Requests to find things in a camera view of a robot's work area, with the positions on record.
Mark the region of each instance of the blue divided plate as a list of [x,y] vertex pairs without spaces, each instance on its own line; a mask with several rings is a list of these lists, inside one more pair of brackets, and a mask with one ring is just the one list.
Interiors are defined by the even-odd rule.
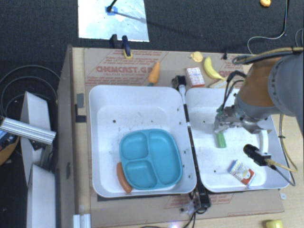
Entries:
[[134,188],[164,188],[180,180],[181,157],[168,132],[161,129],[132,132],[122,138],[119,147],[124,175]]

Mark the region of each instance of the yellow object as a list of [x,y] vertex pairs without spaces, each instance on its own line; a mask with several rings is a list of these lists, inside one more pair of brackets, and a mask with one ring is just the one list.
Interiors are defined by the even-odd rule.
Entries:
[[210,78],[221,79],[221,80],[225,81],[225,78],[222,77],[221,75],[219,75],[219,73],[217,71],[215,71],[214,68],[212,67],[212,62],[211,62],[211,58],[210,57],[207,57],[205,59],[204,69],[205,69],[205,72],[207,73],[207,75]]
[[283,168],[285,170],[291,171],[291,172],[298,172],[298,169],[295,169],[295,170],[294,169],[290,169],[287,166],[281,165],[281,164],[273,161],[272,159],[265,159],[265,161],[266,161],[266,163],[268,165],[276,165],[276,166],[279,166],[279,167],[281,167],[281,168]]
[[160,75],[160,63],[157,62],[157,63],[154,65],[154,67],[153,67],[151,73],[149,74],[149,77],[148,77],[149,83],[150,83],[150,84],[151,84],[151,83],[152,83],[152,84],[156,84],[157,81],[158,81],[159,75]]
[[201,62],[203,60],[203,56],[199,51],[192,52],[190,56],[195,62]]
[[123,55],[124,55],[124,57],[125,57],[126,59],[131,59],[131,58],[133,58],[133,54],[132,54],[131,51],[130,51],[130,56],[127,56],[125,50],[123,50]]
[[[283,114],[280,115],[280,120],[281,120],[281,124],[280,124],[280,135],[281,135],[281,136],[284,136],[284,133],[283,133],[283,120],[284,120],[284,115],[283,115]],[[285,151],[285,154],[286,154],[288,160],[289,160],[290,163],[293,165],[294,169],[295,169],[296,171],[298,171],[297,166],[296,166],[295,163],[292,161],[292,159],[290,158],[290,156],[289,156],[289,154],[288,154],[288,152],[287,152],[287,149],[286,149],[285,143],[284,143],[284,138],[282,138],[281,140],[282,140],[282,143],[281,143],[281,144],[282,144],[282,147],[283,147],[283,149],[284,149],[284,151]]]
[[14,152],[18,144],[19,138],[20,137],[18,137],[15,142],[13,142],[12,144],[8,145],[7,147],[5,147],[3,150],[0,151],[0,165],[5,163],[10,157],[10,155]]
[[283,228],[283,223],[280,219],[266,222],[266,228]]
[[260,0],[260,3],[264,7],[269,7],[271,4],[271,0]]

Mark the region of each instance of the black carpet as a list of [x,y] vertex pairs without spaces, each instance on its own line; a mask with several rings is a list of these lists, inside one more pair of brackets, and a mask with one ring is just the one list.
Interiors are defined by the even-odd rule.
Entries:
[[[278,40],[256,39],[254,53],[295,46],[294,38],[303,27],[304,0],[290,0],[286,35]],[[248,53],[253,36],[278,36],[283,29],[285,0],[272,0],[262,8],[259,0],[144,0],[150,42],[131,42],[134,49]],[[0,0],[0,80],[23,65],[42,65],[60,74],[68,44],[75,47],[108,48],[106,40],[78,38],[77,0]],[[24,69],[0,85],[31,75],[58,81],[40,69]],[[47,86],[25,79],[8,88],[3,104],[28,90],[50,100],[52,124],[56,126],[53,96]],[[22,97],[8,107],[8,116],[19,118]],[[12,163],[0,166],[0,227],[26,226],[27,188],[22,158],[16,152]]]

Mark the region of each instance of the small box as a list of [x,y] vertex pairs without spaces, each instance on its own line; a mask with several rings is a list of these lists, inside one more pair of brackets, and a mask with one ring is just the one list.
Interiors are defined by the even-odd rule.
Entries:
[[190,87],[202,87],[205,85],[205,81],[199,67],[187,68],[186,77]]
[[229,172],[241,183],[249,186],[255,177],[255,173],[243,165],[240,161],[234,161]]

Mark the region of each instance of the cardboard box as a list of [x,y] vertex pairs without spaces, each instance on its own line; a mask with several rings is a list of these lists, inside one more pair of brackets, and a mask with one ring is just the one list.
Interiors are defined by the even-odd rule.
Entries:
[[[216,70],[229,61],[221,54],[211,56]],[[197,66],[188,52],[133,50],[126,60],[119,49],[72,48],[69,46],[58,88],[59,159],[57,197],[60,200],[57,220],[61,227],[73,227],[74,214],[91,214],[93,228],[188,220],[181,208],[189,203],[188,194],[134,199],[99,197],[92,186],[88,94],[98,84],[148,85],[147,77],[160,61],[160,78],[156,86],[171,86],[176,75],[187,67]],[[213,80],[205,77],[208,86]],[[260,190],[212,194],[206,218],[283,212],[277,190]]]
[[205,85],[205,81],[199,67],[187,68],[186,78],[190,87],[203,87]]

